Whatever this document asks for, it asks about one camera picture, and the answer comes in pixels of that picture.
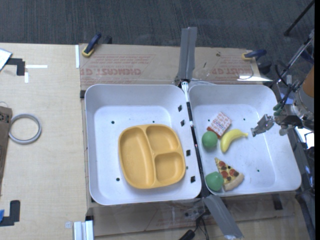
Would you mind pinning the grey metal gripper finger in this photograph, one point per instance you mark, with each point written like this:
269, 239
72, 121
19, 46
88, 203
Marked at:
260, 130
265, 119

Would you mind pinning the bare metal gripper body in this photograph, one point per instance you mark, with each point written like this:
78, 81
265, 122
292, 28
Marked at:
290, 121

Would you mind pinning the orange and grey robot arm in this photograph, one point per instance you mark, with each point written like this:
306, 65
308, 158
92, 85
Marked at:
309, 82

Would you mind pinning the white plastic tray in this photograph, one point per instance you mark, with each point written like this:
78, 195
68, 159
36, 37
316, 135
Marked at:
265, 156
107, 144

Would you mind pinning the yellow banana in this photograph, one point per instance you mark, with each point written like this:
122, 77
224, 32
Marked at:
228, 137

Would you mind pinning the red and white packet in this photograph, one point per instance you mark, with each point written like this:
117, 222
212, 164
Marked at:
220, 124

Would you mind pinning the green ball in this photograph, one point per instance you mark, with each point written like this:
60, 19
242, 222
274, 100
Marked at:
214, 181
209, 139

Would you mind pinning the pizza slice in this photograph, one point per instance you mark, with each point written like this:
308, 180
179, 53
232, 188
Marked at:
228, 174

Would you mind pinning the thin black and white rod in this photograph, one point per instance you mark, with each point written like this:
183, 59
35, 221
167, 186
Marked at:
193, 131

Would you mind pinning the yellow divided plate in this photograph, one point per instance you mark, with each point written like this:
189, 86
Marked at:
136, 154

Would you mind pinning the brown cardboard board red print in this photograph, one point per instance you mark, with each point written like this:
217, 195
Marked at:
130, 66

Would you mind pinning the brown paper bag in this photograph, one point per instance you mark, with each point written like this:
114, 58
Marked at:
4, 139

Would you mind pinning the white paper sheet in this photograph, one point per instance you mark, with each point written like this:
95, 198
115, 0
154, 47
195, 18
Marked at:
3, 57

